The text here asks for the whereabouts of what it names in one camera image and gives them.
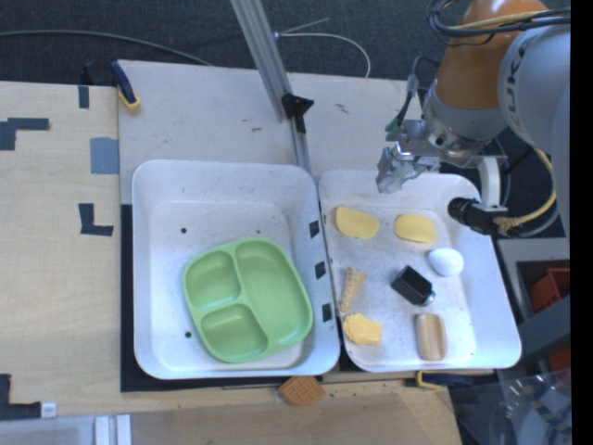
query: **green plate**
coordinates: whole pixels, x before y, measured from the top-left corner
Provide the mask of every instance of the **green plate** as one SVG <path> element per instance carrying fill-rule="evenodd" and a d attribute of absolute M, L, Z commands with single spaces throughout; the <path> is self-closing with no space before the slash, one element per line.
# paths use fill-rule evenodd
<path fill-rule="evenodd" d="M 183 293 L 206 348 L 225 362 L 270 356 L 313 325 L 297 269 L 270 239 L 242 239 L 195 257 L 183 272 Z"/>

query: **tan cylinder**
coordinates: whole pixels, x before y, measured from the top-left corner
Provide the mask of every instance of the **tan cylinder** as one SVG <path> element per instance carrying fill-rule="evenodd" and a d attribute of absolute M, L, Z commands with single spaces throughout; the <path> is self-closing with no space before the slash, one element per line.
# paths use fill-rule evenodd
<path fill-rule="evenodd" d="M 517 13 L 547 10 L 539 0 L 473 0 L 459 25 Z M 457 108 L 497 108 L 498 68 L 518 32 L 504 32 L 487 44 L 448 46 L 436 73 L 439 99 Z M 488 36 L 452 38 L 449 43 L 481 43 Z"/>

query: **tray with objects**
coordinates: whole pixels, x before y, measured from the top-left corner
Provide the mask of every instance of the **tray with objects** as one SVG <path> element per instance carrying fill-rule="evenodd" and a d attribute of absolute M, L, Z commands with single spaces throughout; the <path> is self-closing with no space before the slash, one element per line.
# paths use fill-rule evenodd
<path fill-rule="evenodd" d="M 334 294 L 317 188 L 304 170 L 148 161 L 132 178 L 132 227 L 133 345 L 147 374 L 276 377 L 334 367 Z"/>
<path fill-rule="evenodd" d="M 319 182 L 350 359 L 369 372 L 514 365 L 521 341 L 492 241 L 447 212 L 454 197 L 479 199 L 475 186 L 425 173 L 381 194 L 375 176 L 333 170 Z"/>

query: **ice cream cone toy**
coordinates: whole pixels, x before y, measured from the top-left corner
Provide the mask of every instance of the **ice cream cone toy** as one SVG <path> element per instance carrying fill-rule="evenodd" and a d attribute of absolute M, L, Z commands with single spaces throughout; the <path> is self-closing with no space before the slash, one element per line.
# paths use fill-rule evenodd
<path fill-rule="evenodd" d="M 344 281 L 344 291 L 342 292 L 342 301 L 340 302 L 340 311 L 347 312 L 352 304 L 352 301 L 357 296 L 360 288 L 367 279 L 367 274 L 363 271 L 358 271 L 352 267 L 346 269 L 346 279 Z"/>

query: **empty white tray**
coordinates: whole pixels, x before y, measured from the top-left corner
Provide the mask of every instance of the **empty white tray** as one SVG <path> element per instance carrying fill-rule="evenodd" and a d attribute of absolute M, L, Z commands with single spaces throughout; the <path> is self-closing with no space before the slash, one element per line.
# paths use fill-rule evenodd
<path fill-rule="evenodd" d="M 341 299 L 347 267 L 362 270 L 367 280 L 347 313 L 359 312 L 382 322 L 378 346 L 358 346 L 347 338 L 352 361 L 370 372 L 431 369 L 505 368 L 521 355 L 521 340 L 500 274 L 490 237 L 480 235 L 451 219 L 447 213 L 454 197 L 479 199 L 466 178 L 454 174 L 426 173 L 406 182 L 394 194 L 380 194 L 376 172 L 334 170 L 320 180 L 320 200 L 334 289 Z M 335 225 L 338 206 L 361 210 L 381 225 L 371 239 L 341 234 Z M 412 212 L 428 217 L 436 228 L 436 241 L 405 241 L 394 233 L 399 214 Z M 459 275 L 439 276 L 426 255 L 433 248 L 455 248 L 465 260 Z M 410 265 L 433 284 L 435 300 L 414 306 L 398 294 L 391 282 Z M 441 361 L 425 361 L 416 344 L 415 319 L 420 313 L 443 318 L 448 352 Z"/>
<path fill-rule="evenodd" d="M 132 179 L 133 332 L 139 365 L 160 379 L 321 375 L 339 357 L 317 189 L 297 166 L 152 160 Z M 265 237 L 295 264 L 313 308 L 306 338 L 240 364 L 211 356 L 183 297 L 183 269 L 222 244 Z"/>

